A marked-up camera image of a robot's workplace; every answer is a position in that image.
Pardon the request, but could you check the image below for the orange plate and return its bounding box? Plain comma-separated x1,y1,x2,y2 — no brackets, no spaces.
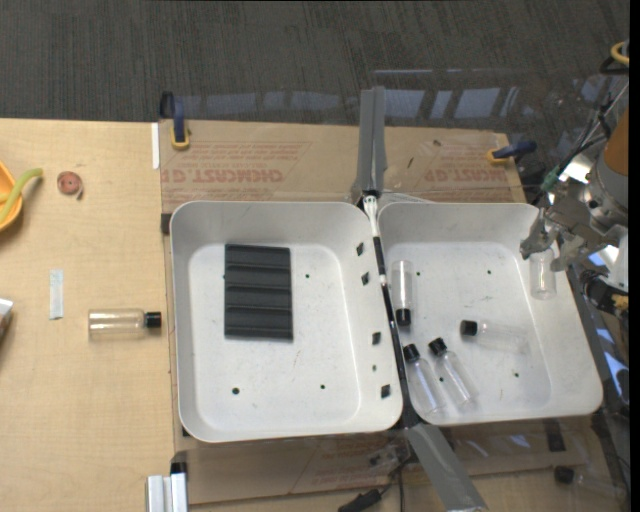
0,159,25,233

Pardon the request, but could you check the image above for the red round disc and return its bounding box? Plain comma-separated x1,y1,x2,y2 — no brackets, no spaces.
56,170,85,198

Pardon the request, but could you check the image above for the black cylinder on white bracket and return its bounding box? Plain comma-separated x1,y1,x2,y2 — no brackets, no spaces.
579,230,630,315

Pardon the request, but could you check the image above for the clear plastic bottle without cap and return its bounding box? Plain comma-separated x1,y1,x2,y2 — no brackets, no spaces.
529,246,558,302

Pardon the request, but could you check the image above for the clear plastic bottle black cap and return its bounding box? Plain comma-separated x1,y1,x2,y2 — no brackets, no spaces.
390,259,415,327
427,337,480,409
459,319,531,355
87,307,163,342
553,465,626,502
402,342,450,417

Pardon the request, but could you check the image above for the brown cardboard board red print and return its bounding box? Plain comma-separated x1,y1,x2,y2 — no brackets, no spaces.
158,118,617,506

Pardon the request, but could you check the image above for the black ribbed mat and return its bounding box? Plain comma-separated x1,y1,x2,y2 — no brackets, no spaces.
223,243,296,343

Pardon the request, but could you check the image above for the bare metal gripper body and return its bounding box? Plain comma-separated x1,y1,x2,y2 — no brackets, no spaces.
543,153,627,250

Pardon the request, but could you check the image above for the grey and brown box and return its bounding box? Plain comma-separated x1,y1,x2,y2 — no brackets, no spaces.
0,297,15,347

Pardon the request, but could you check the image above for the white plastic tray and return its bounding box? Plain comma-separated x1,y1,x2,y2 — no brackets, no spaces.
168,199,405,445
376,201,605,428

